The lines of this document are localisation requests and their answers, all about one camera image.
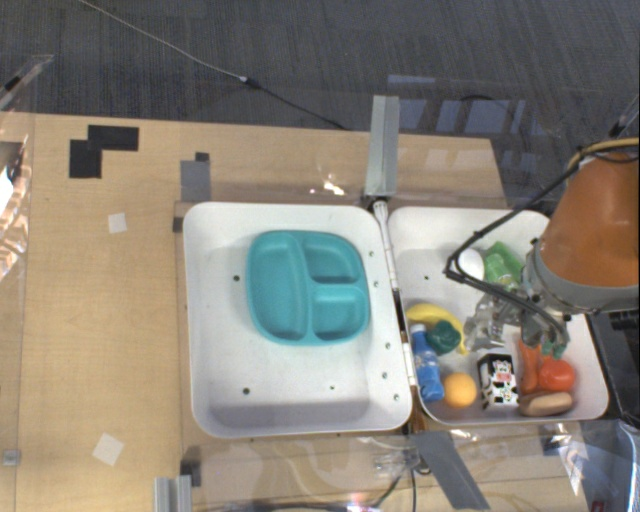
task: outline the toy banana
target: toy banana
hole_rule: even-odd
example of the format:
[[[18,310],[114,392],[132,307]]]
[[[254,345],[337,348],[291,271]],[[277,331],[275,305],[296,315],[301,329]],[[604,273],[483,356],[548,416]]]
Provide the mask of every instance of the toy banana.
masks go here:
[[[463,355],[468,354],[467,348],[464,344],[464,328],[462,322],[458,320],[450,311],[436,306],[435,304],[420,303],[411,306],[407,310],[407,319],[414,323],[425,324],[427,328],[433,328],[440,320],[446,320],[453,328],[460,333],[460,344],[458,345],[458,352]]]

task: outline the wooden table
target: wooden table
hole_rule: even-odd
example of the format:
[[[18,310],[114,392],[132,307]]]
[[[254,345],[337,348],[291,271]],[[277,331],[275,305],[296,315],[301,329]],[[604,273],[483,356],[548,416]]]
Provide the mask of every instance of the wooden table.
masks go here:
[[[89,124],[139,127],[139,150],[105,151],[102,179],[70,179],[69,141]],[[369,136],[50,115],[34,135],[17,510],[148,511],[182,456],[180,161],[209,153],[216,200],[355,203]],[[399,148],[402,199],[504,206],[488,141],[403,135]],[[111,234],[118,213],[127,229]],[[104,433],[124,444],[114,466],[92,456]]]

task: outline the toy tomato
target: toy tomato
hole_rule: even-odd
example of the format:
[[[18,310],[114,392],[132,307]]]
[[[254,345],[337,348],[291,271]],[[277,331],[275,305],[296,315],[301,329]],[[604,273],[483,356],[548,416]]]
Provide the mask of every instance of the toy tomato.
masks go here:
[[[538,384],[546,391],[569,391],[575,380],[573,367],[562,359],[546,358],[538,372]]]

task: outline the toy water bottle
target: toy water bottle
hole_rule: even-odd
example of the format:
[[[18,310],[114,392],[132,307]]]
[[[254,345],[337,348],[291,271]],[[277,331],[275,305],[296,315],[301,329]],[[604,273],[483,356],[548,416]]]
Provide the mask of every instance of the toy water bottle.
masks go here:
[[[427,341],[427,328],[424,324],[414,324],[409,328],[413,340],[413,360],[420,396],[425,402],[435,402],[444,398],[444,388],[440,382],[438,355]]]

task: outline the white sticker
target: white sticker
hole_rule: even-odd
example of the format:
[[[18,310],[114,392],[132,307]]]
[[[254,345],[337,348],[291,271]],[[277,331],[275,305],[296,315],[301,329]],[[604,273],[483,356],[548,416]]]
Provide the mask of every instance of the white sticker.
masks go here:
[[[93,456],[99,461],[109,464],[109,466],[115,466],[123,448],[123,442],[118,441],[115,437],[112,437],[107,433],[104,433],[93,450]]]
[[[124,213],[109,215],[109,233],[124,233],[127,230],[127,219]]]

